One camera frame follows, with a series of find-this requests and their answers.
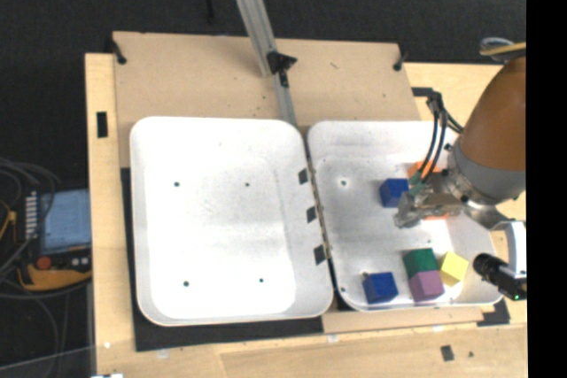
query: black mat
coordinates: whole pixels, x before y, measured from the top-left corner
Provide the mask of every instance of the black mat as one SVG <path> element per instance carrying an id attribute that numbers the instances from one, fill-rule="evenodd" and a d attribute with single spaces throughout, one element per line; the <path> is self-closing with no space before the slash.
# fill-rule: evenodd
<path id="1" fill-rule="evenodd" d="M 203 343 L 243 342 L 251 340 L 304 336 L 322 333 L 321 317 L 303 320 L 228 323 L 213 326 L 162 327 L 146 319 L 137 304 L 134 243 L 132 237 L 132 204 L 130 169 L 120 170 L 124 223 L 128 246 L 128 270 L 132 289 L 132 312 L 136 335 L 136 350 L 149 351 Z"/>

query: empty white tray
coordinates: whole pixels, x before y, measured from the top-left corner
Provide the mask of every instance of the empty white tray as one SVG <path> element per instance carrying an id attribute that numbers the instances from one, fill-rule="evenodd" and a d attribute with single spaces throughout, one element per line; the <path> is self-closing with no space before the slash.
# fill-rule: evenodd
<path id="1" fill-rule="evenodd" d="M 149 117 L 130 134 L 136 290 L 162 326 L 314 317 L 332 300 L 299 131 Z"/>
<path id="2" fill-rule="evenodd" d="M 428 121 L 324 121 L 308 132 L 337 285 L 342 298 L 356 310 L 490 305 L 502 298 L 472 267 L 479 253 L 496 255 L 488 230 L 466 214 L 398 228 L 393 220 L 397 208 L 382 206 L 380 185 L 387 178 L 408 177 L 408 169 L 427 153 L 432 128 Z M 445 143 L 455 139 L 448 129 Z M 446 164 L 444 150 L 439 167 Z M 446 285 L 445 293 L 436 299 L 415 303 L 402 256 L 422 248 L 432 248 L 437 258 L 455 252 L 469 266 L 462 282 Z M 369 304 L 362 287 L 364 274 L 383 272 L 393 274 L 399 295 L 389 302 Z"/>

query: wooden table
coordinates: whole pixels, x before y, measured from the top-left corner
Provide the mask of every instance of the wooden table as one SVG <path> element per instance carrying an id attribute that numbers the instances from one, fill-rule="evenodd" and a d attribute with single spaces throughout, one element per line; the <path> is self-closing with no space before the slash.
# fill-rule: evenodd
<path id="1" fill-rule="evenodd" d="M 117 41 L 124 39 L 121 50 L 127 58 L 132 55 L 132 42 L 137 45 L 147 44 L 146 39 L 155 39 L 158 40 L 158 47 L 150 46 L 149 49 L 167 60 L 171 55 L 160 52 L 161 40 L 181 40 L 182 44 L 190 44 L 187 49 L 193 52 L 191 56 L 186 55 L 187 50 L 181 52 L 182 60 L 201 62 L 199 68 L 202 72 L 211 71 L 211 66 L 207 69 L 207 65 L 202 64 L 203 61 L 209 61 L 215 72 L 220 67 L 229 67 L 231 75 L 237 71 L 238 77 L 260 78 L 254 73 L 254 55 L 249 49 L 247 38 L 224 37 L 221 40 L 184 35 L 129 34 L 117 34 L 115 39 L 117 38 Z M 196 42 L 204 42 L 207 52 L 217 57 L 218 50 L 215 46 L 221 46 L 219 49 L 224 57 L 212 61 L 203 55 L 204 48 L 195 47 Z M 395 92 L 399 102 L 395 103 L 394 99 L 391 105 L 398 107 L 380 111 L 380 107 L 375 106 L 377 103 L 372 104 L 372 97 L 378 92 L 369 89 L 369 77 L 376 68 L 385 68 L 384 60 L 388 60 L 386 66 L 391 67 L 390 60 L 395 59 L 397 46 L 383 43 L 278 40 L 278 48 L 283 53 L 298 57 L 299 62 L 306 62 L 303 67 L 298 64 L 297 72 L 295 67 L 290 70 L 291 87 L 295 86 L 291 95 L 301 127 L 308 127 L 319 120 L 316 104 L 310 99 L 314 94 L 324 99 L 325 118 L 342 119 L 348 116 L 346 112 L 350 112 L 349 108 L 352 108 L 353 112 L 358 112 L 353 116 L 361 117 L 360 120 L 392 120 L 392 116 L 400 120 L 431 120 L 423 98 L 412 98 L 412 105 L 408 107 L 410 87 L 433 87 L 440 91 L 447 109 L 464 124 L 485 86 L 501 68 L 497 65 L 407 63 L 399 73 L 400 78 L 393 84 L 384 82 L 381 86 L 384 90 L 379 92 L 384 98 L 393 96 L 392 93 Z M 358 53 L 365 58 L 357 58 Z M 240 66 L 237 70 L 234 67 L 235 58 L 239 62 L 237 66 Z M 117 102 L 115 60 L 110 54 L 87 54 L 85 57 L 98 373 L 119 372 L 126 378 L 397 377 L 414 374 L 427 374 L 430 377 L 476 377 L 485 375 L 486 370 L 490 370 L 494 376 L 527 376 L 525 301 L 507 302 L 511 316 L 509 324 L 482 328 L 477 322 L 493 311 L 493 306 L 385 311 L 376 314 L 340 312 L 331 308 L 322 317 L 323 334 L 316 336 L 218 343 L 164 351 L 136 351 L 121 202 L 120 122 L 117 119 L 117 105 L 120 106 L 120 102 Z M 144 68 L 150 71 L 151 68 L 148 68 L 152 65 L 146 64 Z M 167 65 L 159 66 L 160 71 L 164 68 Z M 322 76 L 318 74 L 341 68 L 348 68 L 348 72 L 344 72 L 335 84 L 321 85 Z M 203 89 L 210 90 L 206 86 L 206 74 L 201 73 L 200 76 L 204 78 Z M 259 83 L 264 91 L 269 90 L 266 81 L 253 83 Z M 345 84 L 352 87 L 352 90 L 346 90 Z M 97 130 L 97 115 L 100 112 L 105 113 L 108 125 L 108 134 L 103 137 L 100 137 L 100 131 Z M 228 111 L 228 115 L 231 114 L 241 115 L 240 112 Z M 274 116 L 277 112 L 269 111 L 266 115 Z M 501 211 L 509 217 L 525 219 L 525 194 L 517 201 L 503 204 Z M 493 234 L 493 241 L 499 255 L 506 258 L 503 235 Z M 444 360 L 441 353 L 441 347 L 444 346 L 450 346 L 454 360 Z"/>

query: purple block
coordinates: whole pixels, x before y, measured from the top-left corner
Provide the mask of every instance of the purple block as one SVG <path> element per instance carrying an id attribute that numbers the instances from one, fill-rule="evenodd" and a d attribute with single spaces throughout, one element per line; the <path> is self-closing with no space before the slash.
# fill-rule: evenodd
<path id="1" fill-rule="evenodd" d="M 438 270 L 420 271 L 414 274 L 409 280 L 409 289 L 416 302 L 434 299 L 445 293 Z"/>

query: black clamp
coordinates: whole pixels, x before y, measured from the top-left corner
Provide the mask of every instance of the black clamp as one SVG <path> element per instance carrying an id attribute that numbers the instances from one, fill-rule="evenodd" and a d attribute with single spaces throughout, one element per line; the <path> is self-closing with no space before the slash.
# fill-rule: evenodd
<path id="1" fill-rule="evenodd" d="M 290 83 L 287 79 L 287 70 L 289 70 L 298 60 L 295 57 L 285 56 L 275 50 L 272 50 L 267 55 L 269 69 L 272 74 L 280 76 L 280 84 L 282 87 L 289 88 Z"/>

